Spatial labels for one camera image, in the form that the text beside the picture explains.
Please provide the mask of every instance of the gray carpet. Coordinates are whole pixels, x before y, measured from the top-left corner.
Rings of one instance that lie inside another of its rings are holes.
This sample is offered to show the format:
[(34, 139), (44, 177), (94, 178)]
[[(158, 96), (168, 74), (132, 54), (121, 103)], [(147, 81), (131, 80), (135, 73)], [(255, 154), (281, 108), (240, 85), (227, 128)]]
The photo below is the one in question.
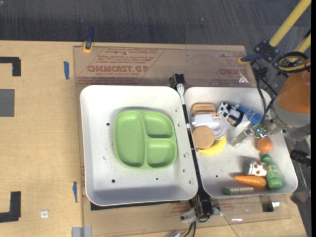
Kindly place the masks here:
[[(251, 53), (300, 0), (0, 1), (0, 40), (84, 41), (93, 26), (99, 42), (241, 44)], [(278, 45), (282, 52), (296, 47), (311, 16), (310, 6)], [(310, 170), (302, 169), (310, 185)], [(312, 236), (311, 196), (296, 201)]]

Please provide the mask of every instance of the toy carrot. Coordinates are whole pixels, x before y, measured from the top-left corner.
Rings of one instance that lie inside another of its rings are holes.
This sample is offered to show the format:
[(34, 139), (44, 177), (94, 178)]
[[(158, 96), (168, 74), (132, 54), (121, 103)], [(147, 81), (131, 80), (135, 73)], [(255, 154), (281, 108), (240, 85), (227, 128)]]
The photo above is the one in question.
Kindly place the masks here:
[(237, 181), (252, 186), (254, 188), (262, 189), (267, 186), (267, 181), (261, 176), (235, 176)]

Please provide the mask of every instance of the wooden table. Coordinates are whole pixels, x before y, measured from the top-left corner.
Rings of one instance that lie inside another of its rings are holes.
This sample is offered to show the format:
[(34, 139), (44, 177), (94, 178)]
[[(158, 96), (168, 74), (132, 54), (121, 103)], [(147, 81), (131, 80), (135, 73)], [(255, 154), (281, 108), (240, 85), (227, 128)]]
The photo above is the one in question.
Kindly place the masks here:
[[(19, 57), (22, 73), (14, 77), (11, 64), (0, 64), (0, 89), (15, 90), (14, 117), (0, 117), (0, 212), (9, 211), (11, 192), (21, 192), (21, 217), (18, 221), (0, 223), (0, 236), (70, 237), (72, 227), (84, 226), (74, 71), (74, 46), (78, 45), (82, 43), (0, 41), (0, 56)], [(185, 48), (166, 44), (95, 45)], [(65, 79), (64, 61), (70, 65), (70, 79)], [(77, 202), (74, 182), (78, 186)], [(286, 206), (290, 218), (232, 228), (199, 227), (196, 236), (306, 236), (296, 204), (288, 199)], [(42, 210), (49, 210), (49, 217), (42, 218)], [(134, 236), (166, 237), (172, 233), (166, 232), (163, 225), (160, 227), (160, 233), (134, 232)]]

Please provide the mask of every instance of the white plastic tray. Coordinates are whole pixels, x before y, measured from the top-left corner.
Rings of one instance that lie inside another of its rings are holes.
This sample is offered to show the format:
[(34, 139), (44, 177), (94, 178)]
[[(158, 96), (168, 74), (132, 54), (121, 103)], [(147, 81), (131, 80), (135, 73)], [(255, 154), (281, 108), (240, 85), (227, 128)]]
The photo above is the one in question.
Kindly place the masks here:
[[(267, 104), (270, 96), (263, 91)], [(217, 108), (221, 102), (232, 105), (240, 104), (251, 108), (259, 114), (263, 114), (261, 98), (256, 88), (236, 87), (191, 87), (185, 92), (189, 119), (192, 117), (192, 106), (195, 103), (213, 103)], [(226, 134), (227, 143), (224, 149), (214, 156), (197, 153), (198, 165), (201, 173), (202, 183), (206, 192), (214, 198), (240, 197), (227, 196), (222, 193), (223, 186), (241, 185), (233, 176), (242, 175), (242, 164), (246, 158), (260, 159), (260, 152), (255, 147), (255, 138), (251, 137), (243, 144), (234, 148), (230, 142), (244, 130), (244, 127), (231, 126)], [(276, 165), (283, 187), (279, 190), (268, 188), (255, 189), (255, 194), (244, 196), (258, 196), (275, 193), (292, 193), (296, 190), (298, 181), (296, 173), (287, 149), (284, 137), (281, 133), (269, 135), (273, 149), (269, 152), (272, 161)]]
[[(188, 200), (198, 192), (179, 94), (164, 86), (93, 85), (82, 90), (85, 187), (91, 202), (100, 206)], [(128, 109), (160, 111), (169, 116), (177, 138), (177, 159), (160, 170), (122, 166), (113, 147), (116, 115)]]

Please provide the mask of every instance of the divided green plate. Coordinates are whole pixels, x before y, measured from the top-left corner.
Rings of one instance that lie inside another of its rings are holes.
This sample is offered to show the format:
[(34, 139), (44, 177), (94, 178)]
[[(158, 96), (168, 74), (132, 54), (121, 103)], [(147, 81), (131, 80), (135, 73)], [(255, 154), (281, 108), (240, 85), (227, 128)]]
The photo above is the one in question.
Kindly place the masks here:
[(125, 167), (166, 168), (177, 157), (173, 123), (160, 112), (123, 111), (115, 120), (114, 150), (118, 161)]

